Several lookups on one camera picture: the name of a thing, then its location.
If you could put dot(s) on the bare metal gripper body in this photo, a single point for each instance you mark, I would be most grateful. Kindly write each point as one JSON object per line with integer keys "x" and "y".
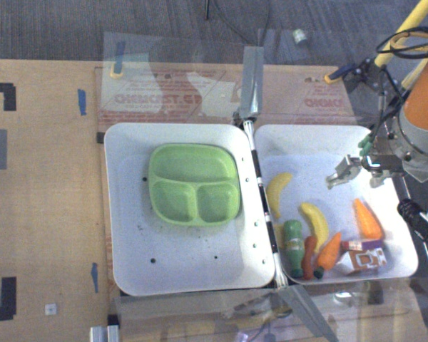
{"x": 388, "y": 162}

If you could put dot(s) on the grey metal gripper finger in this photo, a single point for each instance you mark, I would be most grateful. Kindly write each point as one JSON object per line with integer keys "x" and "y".
{"x": 346, "y": 166}
{"x": 378, "y": 181}

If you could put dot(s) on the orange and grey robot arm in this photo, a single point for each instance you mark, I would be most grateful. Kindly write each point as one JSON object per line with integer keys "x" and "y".
{"x": 420, "y": 98}

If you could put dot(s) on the white plastic tray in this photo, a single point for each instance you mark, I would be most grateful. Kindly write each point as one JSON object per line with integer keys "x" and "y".
{"x": 185, "y": 255}
{"x": 328, "y": 144}

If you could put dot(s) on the orange carrot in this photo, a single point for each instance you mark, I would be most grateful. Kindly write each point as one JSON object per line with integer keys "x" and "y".
{"x": 366, "y": 221}
{"x": 330, "y": 253}

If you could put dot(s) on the yellow banana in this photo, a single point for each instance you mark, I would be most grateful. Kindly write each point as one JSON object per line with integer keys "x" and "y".
{"x": 317, "y": 223}
{"x": 279, "y": 235}
{"x": 276, "y": 191}

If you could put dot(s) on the purple and white packet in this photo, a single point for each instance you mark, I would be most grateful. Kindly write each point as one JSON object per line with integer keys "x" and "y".
{"x": 364, "y": 244}

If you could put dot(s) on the orange and white carton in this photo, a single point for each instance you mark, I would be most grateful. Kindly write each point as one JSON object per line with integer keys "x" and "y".
{"x": 364, "y": 260}

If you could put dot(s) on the thin black and white rod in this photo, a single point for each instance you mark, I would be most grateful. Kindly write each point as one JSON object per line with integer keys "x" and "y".
{"x": 258, "y": 176}

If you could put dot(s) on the green plastic bottle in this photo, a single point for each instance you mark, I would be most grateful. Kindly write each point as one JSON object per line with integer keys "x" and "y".
{"x": 293, "y": 244}

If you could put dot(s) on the red-orange sausage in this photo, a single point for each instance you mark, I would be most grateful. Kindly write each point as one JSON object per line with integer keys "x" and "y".
{"x": 309, "y": 258}

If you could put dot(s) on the green divided plate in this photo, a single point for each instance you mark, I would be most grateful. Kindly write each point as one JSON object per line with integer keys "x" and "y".
{"x": 194, "y": 184}

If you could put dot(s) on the brown cardboard board red print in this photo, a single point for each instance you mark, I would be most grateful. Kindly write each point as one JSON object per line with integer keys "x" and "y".
{"x": 185, "y": 98}

